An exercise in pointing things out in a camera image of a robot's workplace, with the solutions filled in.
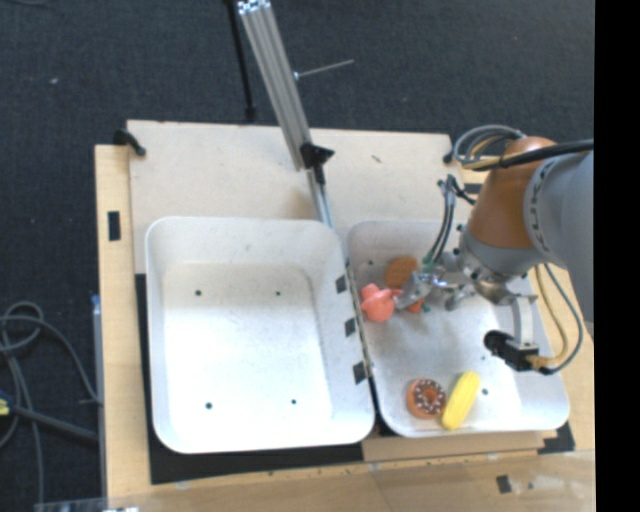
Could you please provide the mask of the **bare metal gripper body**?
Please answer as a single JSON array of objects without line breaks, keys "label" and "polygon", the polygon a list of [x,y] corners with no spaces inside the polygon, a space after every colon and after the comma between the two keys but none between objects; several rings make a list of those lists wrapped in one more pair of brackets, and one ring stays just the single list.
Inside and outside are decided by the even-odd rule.
[{"label": "bare metal gripper body", "polygon": [[516,292],[509,288],[514,279],[490,270],[475,256],[466,252],[443,252],[424,257],[424,271],[435,276],[439,295],[447,311],[457,309],[470,298],[481,297],[494,306],[511,306],[518,299],[530,303],[538,300],[534,293]]}]

